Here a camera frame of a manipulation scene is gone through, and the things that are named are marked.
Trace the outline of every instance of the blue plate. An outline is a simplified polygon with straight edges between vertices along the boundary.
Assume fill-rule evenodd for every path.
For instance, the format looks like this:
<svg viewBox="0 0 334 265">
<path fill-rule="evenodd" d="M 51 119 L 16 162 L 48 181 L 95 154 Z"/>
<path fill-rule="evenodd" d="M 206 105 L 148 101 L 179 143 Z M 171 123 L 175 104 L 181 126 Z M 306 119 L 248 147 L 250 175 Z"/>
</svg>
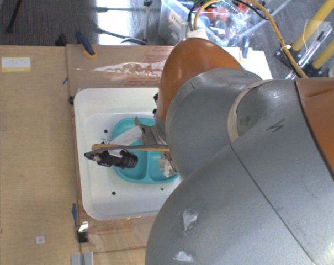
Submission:
<svg viewBox="0 0 334 265">
<path fill-rule="evenodd" d="M 139 122 L 144 125 L 153 126 L 155 120 L 150 118 L 139 118 Z M 135 118 L 126 118 L 117 123 L 114 128 L 113 137 L 116 138 L 118 135 L 135 126 Z M 141 140 L 137 140 L 131 145 L 142 145 Z M 158 159 L 161 157 L 159 151 L 137 151 L 131 150 L 139 158 L 139 161 L 135 168 L 132 169 L 121 169 L 114 166 L 115 171 L 118 175 L 126 181 L 134 183 L 168 183 L 176 179 L 179 174 L 174 176 L 165 177 L 163 175 L 163 169 L 158 166 Z"/>
</svg>

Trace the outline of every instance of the gray carpet floor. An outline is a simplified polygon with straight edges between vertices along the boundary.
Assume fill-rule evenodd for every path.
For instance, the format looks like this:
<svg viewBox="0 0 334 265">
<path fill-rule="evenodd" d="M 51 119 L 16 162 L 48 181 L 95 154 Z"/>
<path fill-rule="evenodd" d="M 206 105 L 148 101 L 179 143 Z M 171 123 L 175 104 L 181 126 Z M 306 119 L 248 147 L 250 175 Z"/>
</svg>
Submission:
<svg viewBox="0 0 334 265">
<path fill-rule="evenodd" d="M 287 43 L 292 43 L 326 0 L 291 0 L 277 15 L 276 23 Z M 55 46 L 60 34 L 69 43 L 76 43 L 75 32 L 81 31 L 92 44 L 118 45 L 125 37 L 142 39 L 145 28 L 144 0 L 23 0 L 13 25 L 7 33 L 17 0 L 3 0 L 0 6 L 0 45 Z M 158 34 L 161 0 L 153 0 L 147 28 L 150 45 L 168 45 Z M 334 37 L 334 10 L 325 23 L 331 24 L 333 32 L 321 48 Z M 269 23 L 251 34 L 250 47 L 265 52 L 274 78 L 284 78 L 290 71 L 274 57 L 279 42 Z M 333 60 L 323 66 L 324 75 Z"/>
</svg>

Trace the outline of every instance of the white tray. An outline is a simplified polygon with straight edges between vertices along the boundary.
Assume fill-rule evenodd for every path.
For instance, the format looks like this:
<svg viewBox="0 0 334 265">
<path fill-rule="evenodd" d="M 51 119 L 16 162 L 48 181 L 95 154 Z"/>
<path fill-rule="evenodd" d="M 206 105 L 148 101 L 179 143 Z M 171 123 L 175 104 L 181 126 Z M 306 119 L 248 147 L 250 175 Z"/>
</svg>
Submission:
<svg viewBox="0 0 334 265">
<path fill-rule="evenodd" d="M 98 220 L 155 215 L 181 178 L 168 183 L 133 183 L 113 167 L 103 167 L 84 153 L 113 139 L 115 125 L 131 117 L 153 118 L 157 88 L 89 88 L 74 99 L 79 173 L 83 207 Z"/>
</svg>

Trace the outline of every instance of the yellow tube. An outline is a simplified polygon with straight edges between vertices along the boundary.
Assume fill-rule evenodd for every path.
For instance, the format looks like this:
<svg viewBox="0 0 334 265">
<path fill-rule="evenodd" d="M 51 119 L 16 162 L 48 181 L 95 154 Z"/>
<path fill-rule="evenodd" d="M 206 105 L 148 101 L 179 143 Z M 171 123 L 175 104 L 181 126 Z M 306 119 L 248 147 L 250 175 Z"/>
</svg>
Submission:
<svg viewBox="0 0 334 265">
<path fill-rule="evenodd" d="M 327 15 L 334 9 L 334 0 L 326 0 L 316 14 L 311 18 L 308 25 L 292 43 L 294 51 L 299 51 L 307 40 L 312 36 L 314 31 L 326 19 Z"/>
<path fill-rule="evenodd" d="M 312 66 L 316 69 L 320 69 L 325 62 L 330 59 L 334 54 L 334 39 L 329 45 L 318 55 L 318 57 L 312 62 Z"/>
</svg>

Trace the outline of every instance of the tripod leg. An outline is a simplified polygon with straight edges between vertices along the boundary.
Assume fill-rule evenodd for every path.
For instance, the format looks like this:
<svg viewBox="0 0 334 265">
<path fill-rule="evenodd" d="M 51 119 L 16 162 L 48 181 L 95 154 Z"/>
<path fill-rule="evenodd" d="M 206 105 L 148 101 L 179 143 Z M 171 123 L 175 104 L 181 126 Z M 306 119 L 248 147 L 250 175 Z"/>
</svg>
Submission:
<svg viewBox="0 0 334 265">
<path fill-rule="evenodd" d="M 6 27 L 6 32 L 8 32 L 8 33 L 12 32 L 12 27 L 13 27 L 14 21 L 16 20 L 16 16 L 17 16 L 19 7 L 21 6 L 21 2 L 22 2 L 22 0 L 17 0 L 15 9 L 14 9 L 14 11 L 12 13 L 11 20 L 10 20 L 8 26 Z"/>
<path fill-rule="evenodd" d="M 146 6 L 144 41 L 147 41 L 147 27 L 149 26 L 149 15 L 150 15 L 150 5 L 151 4 L 152 4 L 152 0 L 144 1 L 144 6 Z"/>
</svg>

